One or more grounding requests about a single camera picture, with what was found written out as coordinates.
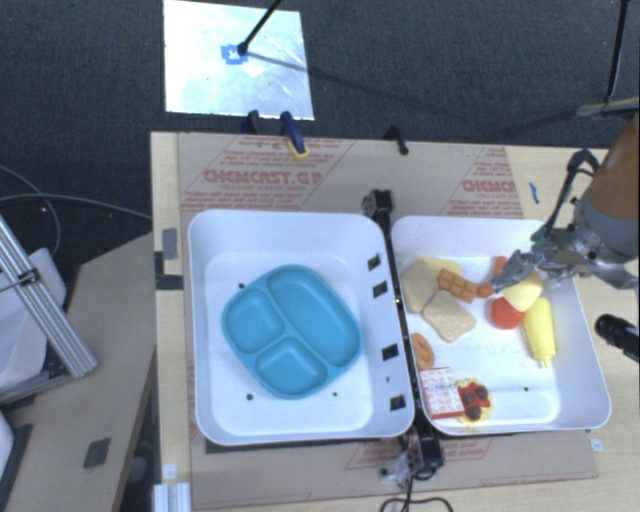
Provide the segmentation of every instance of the red and white box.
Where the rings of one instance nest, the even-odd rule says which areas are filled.
[[[455,418],[464,414],[451,368],[423,370],[420,372],[420,383],[429,418]]]

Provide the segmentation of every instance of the robotic arm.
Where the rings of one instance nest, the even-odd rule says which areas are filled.
[[[615,110],[613,115],[631,113],[633,117],[611,146],[602,165],[598,165],[587,150],[573,155],[551,217],[531,237],[531,250],[526,253],[516,251],[503,267],[502,274],[492,279],[495,291],[520,282],[537,268],[544,270],[551,282],[575,275],[593,275],[617,289],[635,289],[637,297],[638,277],[625,268],[626,263],[638,257],[637,105],[635,100],[631,108]],[[584,163],[592,171],[580,168]],[[583,196],[572,201],[576,207],[573,222],[565,228],[556,228],[558,211],[568,199],[571,183],[578,173],[588,174],[593,180]],[[637,328],[611,315],[606,317],[598,320],[598,333],[638,360]]]

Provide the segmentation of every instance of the black pole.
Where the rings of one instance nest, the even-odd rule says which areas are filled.
[[[282,0],[275,0],[271,4],[271,7],[269,7],[267,9],[267,12],[264,13],[264,16],[260,19],[258,24],[251,31],[251,34],[249,34],[247,36],[247,38],[238,45],[238,54],[240,54],[240,55],[246,55],[247,54],[247,52],[249,51],[249,44],[251,43],[251,41],[253,41],[253,38],[256,37],[258,32],[260,32],[260,29],[262,28],[262,26],[271,17],[271,15],[273,14],[273,11],[275,11],[278,8],[278,6],[280,5],[281,2],[282,2]]]
[[[613,90],[618,80],[618,68],[620,67],[620,49],[622,48],[622,34],[624,32],[624,24],[627,19],[627,6],[631,0],[620,0],[620,14],[618,15],[618,30],[616,32],[616,42],[613,47],[613,56],[611,57],[611,70],[609,71],[609,85],[607,87],[607,95],[604,98],[605,103],[609,103],[613,96]]]

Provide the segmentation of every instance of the toy tomato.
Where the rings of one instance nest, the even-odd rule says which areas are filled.
[[[491,320],[500,329],[515,329],[523,318],[524,313],[514,308],[504,297],[491,303]]]

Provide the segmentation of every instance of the blue plate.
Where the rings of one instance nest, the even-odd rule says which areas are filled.
[[[362,352],[349,308],[318,274],[278,267],[238,292],[222,330],[247,369],[271,393],[303,398],[344,373]]]

